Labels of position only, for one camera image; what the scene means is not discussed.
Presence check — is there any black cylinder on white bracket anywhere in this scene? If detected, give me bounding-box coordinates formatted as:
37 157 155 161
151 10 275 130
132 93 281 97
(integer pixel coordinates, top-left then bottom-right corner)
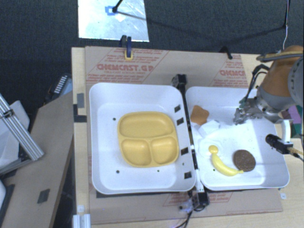
265 119 295 155

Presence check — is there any yellow divided plate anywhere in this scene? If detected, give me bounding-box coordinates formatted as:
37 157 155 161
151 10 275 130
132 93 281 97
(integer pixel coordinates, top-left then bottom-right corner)
117 111 180 168

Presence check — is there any white plastic tray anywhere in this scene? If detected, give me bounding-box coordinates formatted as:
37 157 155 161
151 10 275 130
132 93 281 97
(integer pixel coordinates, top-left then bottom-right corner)
185 86 290 191
89 82 197 196

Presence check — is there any yellow banana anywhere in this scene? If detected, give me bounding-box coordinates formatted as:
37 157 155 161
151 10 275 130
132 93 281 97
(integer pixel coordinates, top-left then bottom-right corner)
210 152 245 177

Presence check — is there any thin black and white rod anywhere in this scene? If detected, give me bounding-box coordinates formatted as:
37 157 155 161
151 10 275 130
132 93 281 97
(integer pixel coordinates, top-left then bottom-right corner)
179 84 203 192

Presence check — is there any white fried egg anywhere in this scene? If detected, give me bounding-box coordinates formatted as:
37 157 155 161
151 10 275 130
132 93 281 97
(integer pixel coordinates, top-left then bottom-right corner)
199 137 230 158

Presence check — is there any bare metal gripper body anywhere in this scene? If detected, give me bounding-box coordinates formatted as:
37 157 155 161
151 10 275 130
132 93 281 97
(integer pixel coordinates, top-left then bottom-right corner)
242 98 285 124

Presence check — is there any green block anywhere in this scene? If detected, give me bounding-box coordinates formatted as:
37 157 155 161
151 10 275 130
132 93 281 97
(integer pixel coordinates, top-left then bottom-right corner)
291 122 304 137

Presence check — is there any white block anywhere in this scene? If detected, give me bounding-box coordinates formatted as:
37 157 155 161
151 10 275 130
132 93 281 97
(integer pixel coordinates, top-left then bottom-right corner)
199 119 221 137

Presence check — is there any black block with thin wires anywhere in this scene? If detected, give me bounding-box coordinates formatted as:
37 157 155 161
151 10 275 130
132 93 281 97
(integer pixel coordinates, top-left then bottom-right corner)
191 190 211 211
171 74 188 89

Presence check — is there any brown cardboard board red print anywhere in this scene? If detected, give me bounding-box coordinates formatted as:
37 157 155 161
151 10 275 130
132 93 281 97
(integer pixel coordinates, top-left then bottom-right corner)
85 46 285 225

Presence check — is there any purple block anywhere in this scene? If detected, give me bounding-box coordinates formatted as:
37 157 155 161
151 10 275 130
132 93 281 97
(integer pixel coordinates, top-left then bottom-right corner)
282 104 302 124

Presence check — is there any brown toast slice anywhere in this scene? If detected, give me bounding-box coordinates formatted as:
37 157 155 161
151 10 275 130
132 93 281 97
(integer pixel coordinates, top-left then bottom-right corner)
190 105 210 125

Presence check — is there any brown round biscuit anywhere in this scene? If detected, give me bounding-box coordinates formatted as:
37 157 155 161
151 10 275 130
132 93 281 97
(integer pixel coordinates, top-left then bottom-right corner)
232 149 257 172

